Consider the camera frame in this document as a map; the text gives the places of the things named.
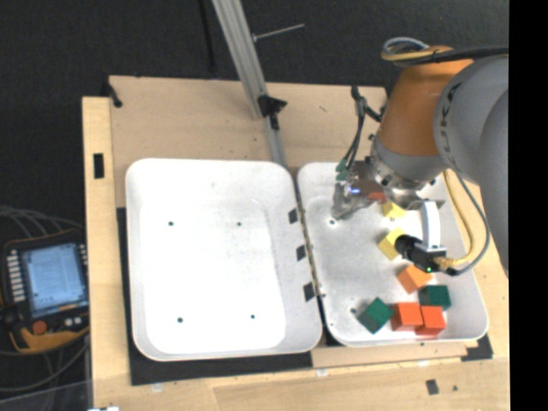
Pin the thin black and white rod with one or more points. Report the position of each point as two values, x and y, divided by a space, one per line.
309 246

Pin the orange cube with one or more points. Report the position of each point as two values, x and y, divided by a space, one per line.
412 278

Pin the red cube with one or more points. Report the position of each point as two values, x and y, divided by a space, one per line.
406 316
432 320

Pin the white plastic tray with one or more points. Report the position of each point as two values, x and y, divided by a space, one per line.
214 263
351 263

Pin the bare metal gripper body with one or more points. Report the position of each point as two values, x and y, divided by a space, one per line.
400 193

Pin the yellow cube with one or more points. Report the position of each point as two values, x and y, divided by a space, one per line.
393 211
388 244

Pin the pale wood board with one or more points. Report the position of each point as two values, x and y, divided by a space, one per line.
192 122

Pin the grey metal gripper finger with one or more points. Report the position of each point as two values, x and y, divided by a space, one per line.
341 206
367 203

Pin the black cylinder on white bracket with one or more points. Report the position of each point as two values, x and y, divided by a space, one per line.
429 225

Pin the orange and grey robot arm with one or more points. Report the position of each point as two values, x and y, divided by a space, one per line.
462 122

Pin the green cube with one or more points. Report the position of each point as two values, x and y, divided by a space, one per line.
376 315
436 296

